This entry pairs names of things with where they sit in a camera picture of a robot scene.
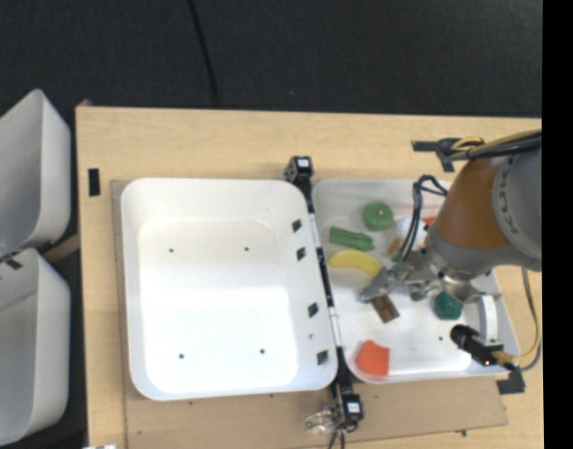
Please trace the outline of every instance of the brown cylinder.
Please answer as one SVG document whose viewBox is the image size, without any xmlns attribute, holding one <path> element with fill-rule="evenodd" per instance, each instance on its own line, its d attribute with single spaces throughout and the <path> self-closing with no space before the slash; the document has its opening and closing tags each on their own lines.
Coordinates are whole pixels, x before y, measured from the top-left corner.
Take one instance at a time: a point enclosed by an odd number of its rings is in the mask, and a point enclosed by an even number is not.
<svg viewBox="0 0 573 449">
<path fill-rule="evenodd" d="M 467 249 L 509 245 L 495 219 L 492 186 L 505 157 L 469 161 L 458 174 L 434 223 L 447 242 Z"/>
</svg>

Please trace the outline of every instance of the yellow banana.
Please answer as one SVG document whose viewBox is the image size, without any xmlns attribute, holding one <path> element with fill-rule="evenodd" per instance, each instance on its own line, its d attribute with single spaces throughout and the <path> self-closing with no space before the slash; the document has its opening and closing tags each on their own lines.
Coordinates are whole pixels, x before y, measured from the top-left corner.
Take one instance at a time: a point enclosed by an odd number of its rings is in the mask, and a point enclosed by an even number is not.
<svg viewBox="0 0 573 449">
<path fill-rule="evenodd" d="M 358 268 L 367 273 L 371 279 L 375 278 L 383 266 L 372 254 L 352 248 L 332 254 L 327 263 L 333 268 Z"/>
</svg>

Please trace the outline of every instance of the wooden table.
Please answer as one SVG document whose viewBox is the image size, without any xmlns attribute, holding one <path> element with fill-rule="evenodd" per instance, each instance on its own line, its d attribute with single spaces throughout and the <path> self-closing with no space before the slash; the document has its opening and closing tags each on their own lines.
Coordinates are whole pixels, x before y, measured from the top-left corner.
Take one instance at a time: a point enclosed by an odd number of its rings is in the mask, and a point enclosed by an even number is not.
<svg viewBox="0 0 573 449">
<path fill-rule="evenodd" d="M 540 120 L 296 112 L 77 108 L 79 237 L 89 444 L 119 448 L 325 447 L 303 416 L 327 392 L 154 402 L 130 384 L 123 361 L 110 184 L 140 177 L 279 178 L 293 155 L 311 156 L 314 180 L 451 180 L 412 140 L 538 129 Z M 534 325 L 521 272 L 496 270 L 523 349 Z M 541 275 L 534 275 L 541 311 Z M 543 447 L 542 362 L 524 394 L 499 397 L 492 377 L 357 384 L 367 416 L 347 447 Z"/>
</svg>

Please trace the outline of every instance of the white object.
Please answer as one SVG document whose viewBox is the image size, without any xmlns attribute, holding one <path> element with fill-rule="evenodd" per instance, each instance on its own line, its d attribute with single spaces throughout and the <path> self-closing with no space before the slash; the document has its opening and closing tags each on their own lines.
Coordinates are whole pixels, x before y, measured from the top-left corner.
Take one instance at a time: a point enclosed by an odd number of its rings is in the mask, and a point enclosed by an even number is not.
<svg viewBox="0 0 573 449">
<path fill-rule="evenodd" d="M 313 200 L 323 248 L 329 258 L 342 249 L 342 246 L 329 242 L 330 227 L 334 225 L 351 231 L 365 231 L 362 211 L 366 204 L 384 201 L 392 208 L 396 220 L 410 215 L 413 208 L 412 181 L 325 180 L 315 186 Z M 441 196 L 424 193 L 422 217 L 436 216 L 442 203 Z M 388 248 L 398 236 L 395 227 L 371 232 L 376 249 L 370 253 L 387 268 L 393 266 Z M 328 273 L 347 364 L 363 381 L 388 383 L 508 372 L 496 365 L 483 367 L 451 341 L 451 329 L 457 324 L 480 328 L 480 308 L 476 302 L 465 304 L 459 320 L 440 320 L 433 311 L 436 292 L 422 301 L 413 301 L 408 292 L 395 289 L 390 299 L 400 316 L 384 324 L 373 306 L 358 297 L 361 289 L 370 283 L 366 274 L 355 268 L 330 267 Z M 491 299 L 495 311 L 490 312 L 497 315 L 497 336 L 505 343 L 506 351 L 517 354 L 518 344 L 494 275 L 480 277 L 474 283 L 485 293 L 496 296 Z M 390 348 L 388 376 L 367 374 L 355 362 L 366 340 Z"/>
<path fill-rule="evenodd" d="M 67 403 L 70 291 L 32 247 L 69 218 L 69 128 L 35 90 L 0 118 L 0 445 L 55 424 Z"/>
<path fill-rule="evenodd" d="M 143 179 L 120 198 L 129 368 L 153 399 L 326 387 L 307 204 L 285 181 Z"/>
</svg>

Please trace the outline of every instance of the black metal rod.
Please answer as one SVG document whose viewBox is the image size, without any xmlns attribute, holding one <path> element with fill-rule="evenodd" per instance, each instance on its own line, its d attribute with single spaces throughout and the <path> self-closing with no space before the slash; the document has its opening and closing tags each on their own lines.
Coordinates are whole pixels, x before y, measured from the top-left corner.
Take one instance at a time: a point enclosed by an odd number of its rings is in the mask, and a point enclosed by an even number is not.
<svg viewBox="0 0 573 449">
<path fill-rule="evenodd" d="M 218 83 L 215 79 L 215 72 L 213 71 L 213 65 L 211 64 L 211 57 L 209 56 L 208 44 L 205 40 L 205 35 L 203 34 L 203 27 L 201 26 L 201 21 L 199 19 L 199 13 L 196 9 L 196 4 L 194 0 L 186 0 L 193 17 L 194 30 L 199 40 L 199 46 L 201 47 L 201 52 L 203 53 L 203 59 L 205 60 L 205 67 L 209 76 L 209 83 L 211 84 L 212 96 L 215 99 L 218 96 Z"/>
</svg>

